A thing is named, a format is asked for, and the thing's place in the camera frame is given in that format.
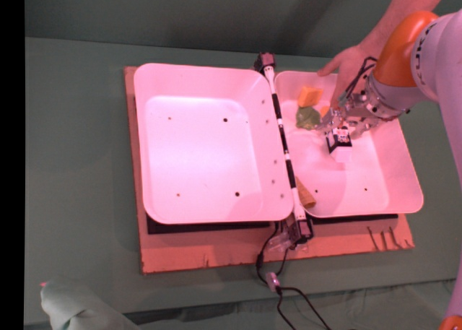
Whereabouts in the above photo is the white plastic tray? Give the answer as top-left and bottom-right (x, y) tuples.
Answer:
(273, 69), (424, 220)
(133, 62), (295, 226)

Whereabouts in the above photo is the green toy lettuce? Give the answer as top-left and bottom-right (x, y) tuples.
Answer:
(295, 105), (323, 131)

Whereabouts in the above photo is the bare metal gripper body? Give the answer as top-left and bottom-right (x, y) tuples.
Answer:
(338, 92), (380, 131)

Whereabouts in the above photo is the black block with wires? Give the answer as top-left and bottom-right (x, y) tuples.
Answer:
(253, 52), (277, 71)
(280, 217), (315, 247)

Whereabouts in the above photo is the brown flat board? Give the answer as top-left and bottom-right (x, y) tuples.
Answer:
(123, 65), (416, 276)

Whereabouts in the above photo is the black and white thin rod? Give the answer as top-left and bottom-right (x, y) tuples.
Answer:
(262, 64), (308, 222)

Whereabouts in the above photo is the orange cheese wedge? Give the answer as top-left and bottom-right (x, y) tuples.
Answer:
(297, 85), (324, 108)

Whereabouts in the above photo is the pale green cloth bundle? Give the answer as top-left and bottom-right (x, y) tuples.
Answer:
(38, 277), (140, 330)

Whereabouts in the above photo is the brown toy ice-cream cone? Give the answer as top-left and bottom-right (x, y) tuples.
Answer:
(295, 175), (317, 209)

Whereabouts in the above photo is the person's hand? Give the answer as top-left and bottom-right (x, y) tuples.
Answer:
(317, 44), (379, 109)

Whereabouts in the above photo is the white and black carton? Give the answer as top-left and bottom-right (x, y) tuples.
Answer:
(326, 126), (354, 163)

